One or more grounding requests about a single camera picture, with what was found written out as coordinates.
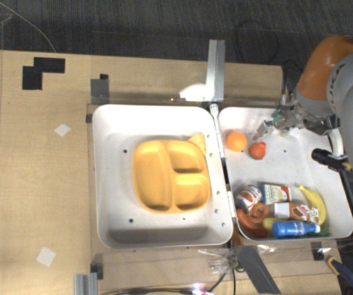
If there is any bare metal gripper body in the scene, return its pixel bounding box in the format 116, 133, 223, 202
275, 105, 331, 136

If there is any red strawberry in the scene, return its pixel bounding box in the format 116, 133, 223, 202
248, 141, 267, 160

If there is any orange fruit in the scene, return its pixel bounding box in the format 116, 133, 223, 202
226, 131, 248, 152

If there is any thin black and white rod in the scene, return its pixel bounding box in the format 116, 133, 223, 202
209, 103, 237, 218

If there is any white plastic tray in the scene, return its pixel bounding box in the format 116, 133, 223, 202
218, 106, 353, 242
92, 104, 234, 250

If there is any white and red juice carton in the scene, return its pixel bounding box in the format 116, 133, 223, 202
260, 183, 293, 205

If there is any red and white can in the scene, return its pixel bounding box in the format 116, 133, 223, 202
234, 185, 263, 212

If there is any brown pretzel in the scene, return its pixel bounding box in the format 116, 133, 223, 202
246, 202, 270, 226

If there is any yellow banana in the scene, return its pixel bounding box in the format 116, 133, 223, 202
298, 184, 328, 226

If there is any brown and white carton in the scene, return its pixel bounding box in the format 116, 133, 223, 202
273, 202, 320, 224

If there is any red sausage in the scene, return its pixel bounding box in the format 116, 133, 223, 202
236, 208, 269, 239

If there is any yellow corn cob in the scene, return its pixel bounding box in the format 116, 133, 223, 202
261, 216, 288, 231

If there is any blue bottle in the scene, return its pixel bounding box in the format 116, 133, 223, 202
271, 219, 322, 240

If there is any yellow divided plate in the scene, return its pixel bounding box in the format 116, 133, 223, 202
132, 139, 212, 214

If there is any black cylinder on white bracket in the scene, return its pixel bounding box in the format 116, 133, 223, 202
311, 127, 349, 172

